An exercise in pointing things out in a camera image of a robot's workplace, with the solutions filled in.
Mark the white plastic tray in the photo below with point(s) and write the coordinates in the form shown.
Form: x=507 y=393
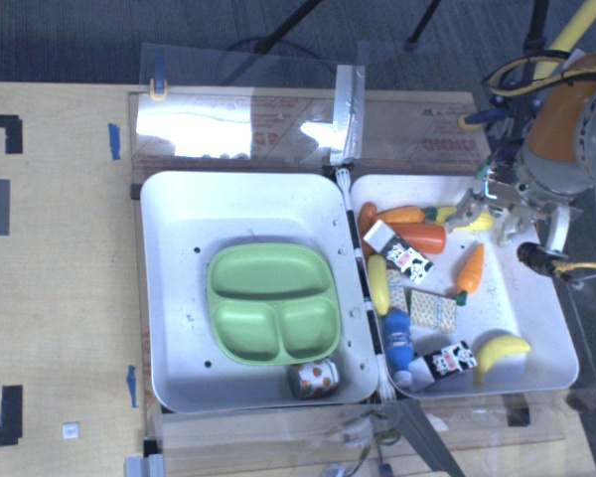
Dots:
x=179 y=276
x=521 y=306

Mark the orange sausage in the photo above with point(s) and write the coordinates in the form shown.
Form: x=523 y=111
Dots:
x=366 y=216

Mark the small white square block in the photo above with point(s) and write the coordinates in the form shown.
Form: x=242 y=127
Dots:
x=70 y=430

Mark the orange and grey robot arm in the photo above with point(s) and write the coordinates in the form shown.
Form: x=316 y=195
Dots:
x=556 y=127

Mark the yellow banana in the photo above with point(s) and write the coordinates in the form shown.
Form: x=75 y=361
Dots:
x=499 y=348

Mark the cow print milk carton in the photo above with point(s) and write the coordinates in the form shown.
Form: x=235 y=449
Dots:
x=447 y=363
x=407 y=259

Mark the slim orange carrot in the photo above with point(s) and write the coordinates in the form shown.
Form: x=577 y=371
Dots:
x=402 y=214

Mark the black cylinder on white bracket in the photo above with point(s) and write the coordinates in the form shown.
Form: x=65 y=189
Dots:
x=539 y=259

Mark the white can with orange print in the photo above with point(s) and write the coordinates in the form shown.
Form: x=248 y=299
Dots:
x=314 y=378

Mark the blue plastic bottle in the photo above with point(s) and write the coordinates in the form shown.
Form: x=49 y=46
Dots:
x=398 y=341

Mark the yellow corn cob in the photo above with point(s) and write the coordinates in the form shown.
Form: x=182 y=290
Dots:
x=481 y=224

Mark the yellow patterned packet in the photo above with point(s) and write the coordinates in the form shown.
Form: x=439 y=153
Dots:
x=397 y=293
x=433 y=311

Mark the yellow oblong toy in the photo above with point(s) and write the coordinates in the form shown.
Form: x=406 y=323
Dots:
x=378 y=286

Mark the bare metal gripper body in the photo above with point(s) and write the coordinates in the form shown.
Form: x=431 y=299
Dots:
x=526 y=199

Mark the short orange carrot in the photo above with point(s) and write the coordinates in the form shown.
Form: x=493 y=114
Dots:
x=472 y=269

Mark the green divided plate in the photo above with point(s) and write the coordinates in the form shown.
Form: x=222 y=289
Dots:
x=273 y=273

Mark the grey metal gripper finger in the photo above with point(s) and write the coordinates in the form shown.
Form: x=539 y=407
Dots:
x=464 y=214
x=514 y=226

